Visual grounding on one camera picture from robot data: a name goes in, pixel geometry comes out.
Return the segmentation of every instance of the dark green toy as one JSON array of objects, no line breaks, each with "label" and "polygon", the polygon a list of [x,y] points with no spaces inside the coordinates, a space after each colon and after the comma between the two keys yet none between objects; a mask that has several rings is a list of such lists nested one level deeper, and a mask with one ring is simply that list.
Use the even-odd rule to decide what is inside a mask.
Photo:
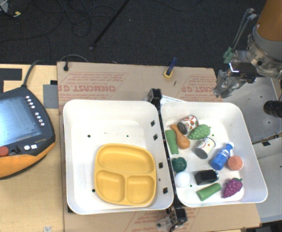
[{"label": "dark green toy", "polygon": [[171,160],[173,170],[177,173],[184,171],[187,167],[187,162],[183,157],[173,158]]}]

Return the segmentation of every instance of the white can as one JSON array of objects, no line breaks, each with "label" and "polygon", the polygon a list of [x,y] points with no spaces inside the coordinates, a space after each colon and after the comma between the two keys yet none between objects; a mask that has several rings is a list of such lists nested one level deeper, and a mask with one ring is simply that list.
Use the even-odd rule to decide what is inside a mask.
[{"label": "white can", "polygon": [[177,124],[177,127],[183,135],[186,135],[188,134],[189,131],[192,131],[198,125],[199,125],[198,119],[193,115],[189,115],[185,117],[181,122],[179,122]]},{"label": "white can", "polygon": [[206,159],[209,156],[209,153],[214,149],[215,142],[212,138],[206,137],[203,138],[200,144],[195,149],[195,154],[201,158]]}]

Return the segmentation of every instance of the white bottle cap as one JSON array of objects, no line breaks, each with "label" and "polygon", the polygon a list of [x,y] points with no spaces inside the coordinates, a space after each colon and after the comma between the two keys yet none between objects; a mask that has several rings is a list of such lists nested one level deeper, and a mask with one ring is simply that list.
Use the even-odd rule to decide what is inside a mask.
[{"label": "white bottle cap", "polygon": [[227,144],[229,144],[229,145],[231,145],[232,146],[232,148],[234,148],[234,143],[233,142],[228,142]]}]

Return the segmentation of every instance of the dark carpet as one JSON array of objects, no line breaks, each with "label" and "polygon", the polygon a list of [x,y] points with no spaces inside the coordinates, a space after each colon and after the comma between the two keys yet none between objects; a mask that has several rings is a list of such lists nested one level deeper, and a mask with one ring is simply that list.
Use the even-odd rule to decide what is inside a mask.
[{"label": "dark carpet", "polygon": [[[0,9],[0,63],[69,61],[226,69],[248,8],[266,0],[130,0],[94,50],[90,46],[126,0],[8,0]],[[239,42],[245,50],[251,21]]]}]

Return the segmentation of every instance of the yellow plate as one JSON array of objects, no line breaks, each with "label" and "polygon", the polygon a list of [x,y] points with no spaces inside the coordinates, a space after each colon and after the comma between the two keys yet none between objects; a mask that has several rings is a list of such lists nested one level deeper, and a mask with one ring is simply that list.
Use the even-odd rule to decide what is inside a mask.
[{"label": "yellow plate", "polygon": [[156,166],[144,148],[106,144],[95,158],[95,189],[104,201],[122,205],[147,205],[156,192]]}]

